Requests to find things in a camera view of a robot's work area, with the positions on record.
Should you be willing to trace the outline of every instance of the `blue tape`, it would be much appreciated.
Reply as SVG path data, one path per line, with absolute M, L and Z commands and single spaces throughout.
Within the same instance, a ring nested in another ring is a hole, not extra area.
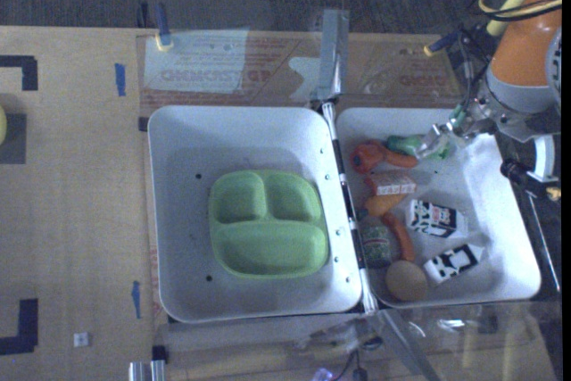
M 115 84 L 117 85 L 117 92 L 119 97 L 124 97 L 126 94 L 125 89 L 127 82 L 125 79 L 125 66 L 120 63 L 115 64 Z
M 137 315 L 137 319 L 141 319 L 141 291 L 140 283 L 138 281 L 133 281 L 131 297 L 133 297 L 133 304 L 135 305 L 135 314 Z

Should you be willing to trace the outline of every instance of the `white tray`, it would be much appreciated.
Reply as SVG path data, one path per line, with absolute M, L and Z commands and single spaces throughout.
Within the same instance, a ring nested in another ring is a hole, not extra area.
M 369 196 L 363 177 L 352 170 L 349 154 L 362 141 L 390 135 L 426 133 L 433 123 L 444 123 L 450 110 L 351 108 L 337 119 L 347 178 L 355 206 Z M 481 264 L 431 288 L 421 302 L 399 302 L 386 290 L 385 270 L 369 271 L 378 298 L 393 307 L 419 307 L 528 299 L 541 285 L 541 273 L 509 181 L 500 173 L 501 155 L 495 138 L 482 135 L 444 161 L 424 160 L 410 175 L 418 190 L 397 207 L 403 218 L 411 198 L 420 198 L 463 211 L 469 232 L 463 239 L 442 239 L 410 233 L 418 265 L 463 242 L 486 248 Z M 390 169 L 380 165 L 377 169 Z
M 149 120 L 159 292 L 182 322 L 347 311 L 361 282 L 325 120 L 302 108 L 171 106 Z M 318 189 L 329 258 L 296 279 L 248 279 L 215 260 L 208 195 L 223 174 L 248 169 L 299 173 Z

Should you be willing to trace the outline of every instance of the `brown egg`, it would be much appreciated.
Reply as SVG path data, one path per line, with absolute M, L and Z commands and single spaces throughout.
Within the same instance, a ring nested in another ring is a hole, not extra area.
M 425 272 L 410 261 L 393 262 L 386 271 L 385 282 L 389 292 L 403 302 L 422 300 L 428 292 Z

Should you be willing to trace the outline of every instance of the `green divided plate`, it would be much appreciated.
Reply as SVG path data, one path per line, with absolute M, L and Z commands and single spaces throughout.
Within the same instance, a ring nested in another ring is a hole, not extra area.
M 228 173 L 212 186 L 208 211 L 214 255 L 234 275 L 305 277 L 327 261 L 318 191 L 295 173 Z

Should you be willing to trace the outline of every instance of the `small milk carton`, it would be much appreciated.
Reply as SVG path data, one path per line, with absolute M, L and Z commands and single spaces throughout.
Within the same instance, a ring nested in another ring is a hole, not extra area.
M 407 227 L 416 232 L 448 238 L 465 236 L 468 225 L 464 215 L 446 206 L 413 199 L 405 214 Z
M 484 254 L 484 248 L 474 244 L 463 244 L 435 256 L 423 265 L 426 275 L 436 284 L 456 277 L 463 271 L 472 269 Z

